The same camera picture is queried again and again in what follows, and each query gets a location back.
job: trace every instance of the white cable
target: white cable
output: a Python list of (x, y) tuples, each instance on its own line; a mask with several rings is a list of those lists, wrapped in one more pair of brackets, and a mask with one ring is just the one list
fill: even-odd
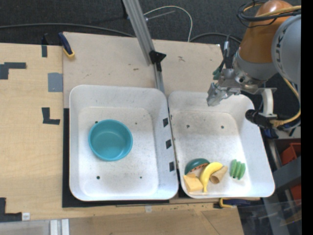
[(180, 8), (178, 6), (175, 6), (175, 5), (168, 5), (168, 6), (163, 6), (163, 7), (160, 7), (160, 8), (157, 8), (157, 9), (153, 9), (151, 11), (148, 11), (148, 12), (144, 13), (144, 16), (146, 16), (146, 15), (152, 13), (152, 12), (155, 12), (157, 10), (164, 9), (164, 8), (177, 8), (177, 9), (180, 9), (180, 10), (184, 11), (189, 16), (189, 18), (190, 18), (190, 30), (189, 30), (189, 35), (188, 35), (188, 42), (189, 42), (190, 41), (190, 36), (191, 36), (193, 22), (192, 22), (192, 18), (190, 16), (190, 14), (185, 9)]

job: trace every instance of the gray tape square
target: gray tape square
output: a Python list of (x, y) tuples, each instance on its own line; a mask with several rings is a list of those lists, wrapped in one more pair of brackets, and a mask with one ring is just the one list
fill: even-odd
[(63, 74), (48, 73), (48, 91), (49, 92), (63, 92)]

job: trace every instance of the yellow cable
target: yellow cable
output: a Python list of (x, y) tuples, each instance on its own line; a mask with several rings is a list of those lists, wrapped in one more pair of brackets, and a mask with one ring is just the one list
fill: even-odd
[[(292, 90), (292, 92), (296, 95), (296, 97), (299, 98), (299, 93), (297, 92), (297, 90), (291, 85), (291, 83), (287, 79), (285, 79), (284, 77), (283, 77), (283, 79), (287, 83), (289, 88)], [(273, 125), (273, 127), (278, 127), (278, 126), (281, 126), (281, 125), (283, 125), (285, 123), (290, 123), (290, 122), (296, 120), (298, 117), (300, 117), (300, 115), (301, 115), (301, 107), (299, 108), (298, 113), (295, 116), (293, 116), (292, 118), (289, 118), (289, 119), (286, 119), (286, 120), (276, 120), (276, 119), (274, 119), (274, 120), (270, 120), (270, 123)]]
[(270, 12), (264, 13), (264, 14), (262, 14), (262, 15), (256, 16), (256, 18), (257, 18), (257, 17), (272, 16), (272, 15), (275, 15), (275, 14), (284, 13), (284, 12), (290, 12), (290, 11), (299, 10), (299, 9), (301, 9), (301, 5), (299, 5), (299, 6), (293, 6), (293, 7), (288, 7), (288, 8), (282, 8), (282, 9), (274, 10), (274, 11), (270, 11)]

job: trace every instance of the yellow banana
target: yellow banana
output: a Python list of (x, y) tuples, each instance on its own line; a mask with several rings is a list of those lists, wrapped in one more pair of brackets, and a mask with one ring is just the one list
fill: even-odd
[(207, 192), (206, 187), (207, 187), (207, 183), (209, 182), (211, 175), (214, 172), (220, 170), (222, 167), (223, 165), (221, 163), (212, 162), (203, 169), (200, 175), (200, 182), (203, 184), (203, 192)]

